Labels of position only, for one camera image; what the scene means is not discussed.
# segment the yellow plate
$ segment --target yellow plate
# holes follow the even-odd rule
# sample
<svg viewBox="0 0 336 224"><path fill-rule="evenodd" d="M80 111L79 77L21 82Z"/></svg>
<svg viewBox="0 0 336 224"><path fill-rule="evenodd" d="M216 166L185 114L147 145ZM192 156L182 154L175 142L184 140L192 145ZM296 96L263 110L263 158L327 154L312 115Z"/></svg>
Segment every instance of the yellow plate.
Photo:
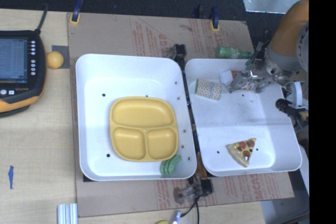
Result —
<svg viewBox="0 0 336 224"><path fill-rule="evenodd" d="M158 98L117 99L110 109L110 136L114 151L128 161L170 159L179 139L174 110Z"/></svg>

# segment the pizza slice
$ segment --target pizza slice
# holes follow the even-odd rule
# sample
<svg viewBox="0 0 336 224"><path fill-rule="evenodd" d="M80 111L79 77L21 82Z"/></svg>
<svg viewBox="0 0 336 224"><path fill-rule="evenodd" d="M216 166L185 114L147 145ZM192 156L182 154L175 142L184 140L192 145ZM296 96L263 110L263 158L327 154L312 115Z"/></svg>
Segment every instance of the pizza slice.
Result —
<svg viewBox="0 0 336 224"><path fill-rule="evenodd" d="M248 140L226 145L226 148L237 163L243 165L244 167L247 167L255 143L256 138L250 138Z"/></svg>

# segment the pepperoni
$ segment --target pepperoni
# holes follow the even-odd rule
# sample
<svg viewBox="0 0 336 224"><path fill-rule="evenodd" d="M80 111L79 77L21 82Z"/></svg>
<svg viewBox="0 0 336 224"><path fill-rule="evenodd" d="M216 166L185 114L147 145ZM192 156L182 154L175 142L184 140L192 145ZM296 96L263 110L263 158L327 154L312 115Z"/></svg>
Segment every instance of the pepperoni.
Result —
<svg viewBox="0 0 336 224"><path fill-rule="evenodd" d="M249 151L243 151L243 156L245 158L245 160L249 160L251 157L251 153Z"/></svg>
<svg viewBox="0 0 336 224"><path fill-rule="evenodd" d="M241 147L242 149L245 149L246 143L244 141L239 142L239 147Z"/></svg>
<svg viewBox="0 0 336 224"><path fill-rule="evenodd" d="M255 144L255 143L254 143L253 140L250 140L249 143L250 143L250 147L254 147L254 144Z"/></svg>

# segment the blue clamp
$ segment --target blue clamp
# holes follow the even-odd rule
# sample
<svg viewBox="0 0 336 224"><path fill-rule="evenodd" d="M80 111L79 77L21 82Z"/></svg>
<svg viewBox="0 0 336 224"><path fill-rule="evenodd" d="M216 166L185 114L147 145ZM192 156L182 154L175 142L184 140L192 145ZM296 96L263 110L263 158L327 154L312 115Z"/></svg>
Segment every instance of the blue clamp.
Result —
<svg viewBox="0 0 336 224"><path fill-rule="evenodd" d="M80 10L82 8L83 1L84 0L76 0L75 9L73 10L74 12L71 13L71 15L70 15L69 22L71 24L77 25L79 23L79 18L80 18L79 12L80 12Z"/></svg>
<svg viewBox="0 0 336 224"><path fill-rule="evenodd" d="M216 9L215 6L212 6L211 8L211 29L213 31L219 31L219 15L218 15L218 10Z"/></svg>

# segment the table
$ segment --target table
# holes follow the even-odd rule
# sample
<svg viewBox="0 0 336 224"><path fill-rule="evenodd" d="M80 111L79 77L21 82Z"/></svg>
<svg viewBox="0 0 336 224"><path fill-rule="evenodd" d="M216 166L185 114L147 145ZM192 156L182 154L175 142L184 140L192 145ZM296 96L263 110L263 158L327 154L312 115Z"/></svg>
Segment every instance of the table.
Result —
<svg viewBox="0 0 336 224"><path fill-rule="evenodd" d="M0 9L0 30L34 30L43 11ZM46 51L67 46L67 12L48 12L41 28ZM0 223L57 223L57 205L76 203L69 69L48 69L40 100L0 118ZM13 166L13 188L8 172ZM79 218L79 224L148 223L174 210ZM200 223L265 223L260 202L200 207ZM181 224L197 222L196 209Z"/></svg>

